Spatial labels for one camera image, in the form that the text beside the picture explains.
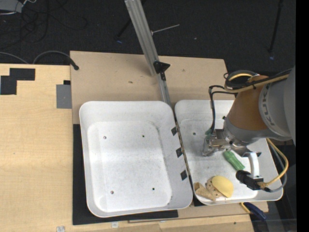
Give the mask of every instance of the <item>teal object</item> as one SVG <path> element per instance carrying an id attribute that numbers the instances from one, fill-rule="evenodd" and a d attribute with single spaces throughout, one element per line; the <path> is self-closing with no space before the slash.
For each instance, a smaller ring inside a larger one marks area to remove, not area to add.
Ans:
<path id="1" fill-rule="evenodd" d="M 236 171 L 243 170 L 245 168 L 244 165 L 236 158 L 235 154 L 227 150 L 223 153 L 224 158 L 235 168 Z"/>

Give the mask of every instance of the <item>white plastic tray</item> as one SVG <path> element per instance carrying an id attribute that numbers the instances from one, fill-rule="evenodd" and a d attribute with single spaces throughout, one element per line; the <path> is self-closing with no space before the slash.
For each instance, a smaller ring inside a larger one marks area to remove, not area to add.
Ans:
<path id="1" fill-rule="evenodd" d="M 233 101 L 214 101 L 216 111 L 216 129 L 222 129 L 224 120 L 223 116 L 227 116 Z M 275 201 L 282 197 L 283 191 L 265 192 L 253 191 L 246 185 L 241 184 L 236 179 L 236 170 L 224 159 L 223 151 L 215 152 L 210 157 L 204 157 L 201 150 L 204 144 L 205 132 L 212 124 L 212 111 L 210 101 L 202 100 L 183 100 L 176 103 L 175 114 L 182 136 L 185 155 L 189 165 L 189 171 L 193 183 L 200 182 L 205 184 L 207 180 L 215 175 L 222 175 L 232 181 L 234 185 L 234 193 L 231 198 L 220 197 L 216 201 L 196 197 L 207 205 L 254 202 L 254 201 Z M 260 175 L 264 177 L 264 181 L 270 181 L 278 175 L 275 163 L 271 156 L 265 139 L 260 139 L 254 144 L 248 146 L 251 151 L 262 152 L 259 159 Z M 235 156 L 245 166 L 245 171 L 250 172 L 250 163 L 248 158 L 241 158 L 235 153 Z M 276 189 L 281 185 L 280 181 L 270 186 Z"/>
<path id="2" fill-rule="evenodd" d="M 86 197 L 98 217 L 181 209 L 192 189 L 172 109 L 160 101 L 91 101 L 80 108 Z"/>

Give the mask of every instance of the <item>black floor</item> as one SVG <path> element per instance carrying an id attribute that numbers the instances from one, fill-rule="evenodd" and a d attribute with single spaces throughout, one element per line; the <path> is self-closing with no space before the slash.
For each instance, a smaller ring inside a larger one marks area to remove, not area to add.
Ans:
<path id="1" fill-rule="evenodd" d="M 179 24 L 153 35 L 159 55 L 221 58 L 229 72 L 275 74 L 295 66 L 296 0 L 283 0 L 282 7 L 279 1 L 147 0 L 143 7 L 152 31 Z M 0 11 L 0 52 L 28 63 L 50 50 L 142 54 L 132 24 L 124 29 L 129 20 L 124 0 L 37 0 L 27 2 L 22 13 L 5 13 Z M 0 54 L 0 63 L 20 62 Z M 60 54 L 46 54 L 36 63 L 68 61 Z M 293 162 L 295 149 L 289 155 Z M 296 181 L 280 202 L 281 213 L 289 209 L 280 216 L 296 218 Z"/>

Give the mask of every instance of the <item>black clamp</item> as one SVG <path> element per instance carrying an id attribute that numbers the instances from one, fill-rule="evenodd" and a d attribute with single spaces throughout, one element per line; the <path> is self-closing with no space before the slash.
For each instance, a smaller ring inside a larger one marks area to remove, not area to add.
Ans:
<path id="1" fill-rule="evenodd" d="M 157 74 L 161 74 L 161 79 L 166 81 L 165 71 L 169 68 L 170 64 L 162 63 L 160 61 L 154 62 L 154 69 Z"/>

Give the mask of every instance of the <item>wooden table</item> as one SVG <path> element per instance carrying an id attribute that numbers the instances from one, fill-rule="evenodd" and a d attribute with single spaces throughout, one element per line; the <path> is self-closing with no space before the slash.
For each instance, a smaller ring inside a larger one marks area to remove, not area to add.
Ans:
<path id="1" fill-rule="evenodd" d="M 72 225 L 72 109 L 56 107 L 56 85 L 71 79 L 70 66 L 0 64 L 0 75 L 10 68 L 35 68 L 35 81 L 17 81 L 16 95 L 0 95 L 0 231 L 253 231 L 238 204 L 190 206 L 178 219 L 120 221 L 118 229 L 109 222 Z M 266 202 L 257 206 L 267 211 Z"/>

